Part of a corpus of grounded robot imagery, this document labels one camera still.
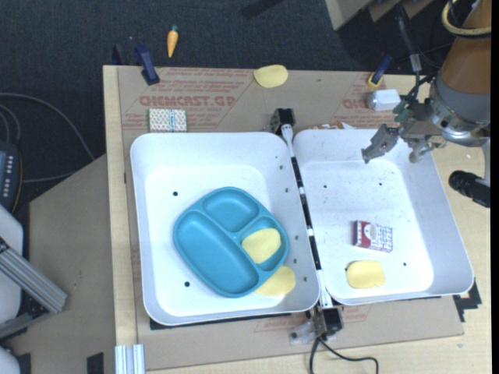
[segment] white tray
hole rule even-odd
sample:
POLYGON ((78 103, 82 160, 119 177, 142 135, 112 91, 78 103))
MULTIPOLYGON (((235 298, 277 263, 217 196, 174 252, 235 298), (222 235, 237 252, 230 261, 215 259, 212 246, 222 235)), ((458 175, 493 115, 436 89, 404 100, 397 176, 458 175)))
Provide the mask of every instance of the white tray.
MULTIPOLYGON (((303 177, 324 282, 345 305, 466 292, 473 273, 433 158, 409 162, 402 142, 364 164, 361 149, 374 130, 305 130, 295 151, 303 177), (353 222, 394 228, 392 252, 352 245, 353 222), (351 288, 345 268, 375 259, 386 275, 382 287, 351 288)), ((218 319, 310 309, 320 286, 289 151, 267 132, 154 133, 132 145, 143 300, 158 323, 177 326, 218 319), (285 297, 216 294, 183 262, 172 241, 179 215, 221 187, 238 187, 258 199, 290 239, 285 265, 296 286, 285 297)))

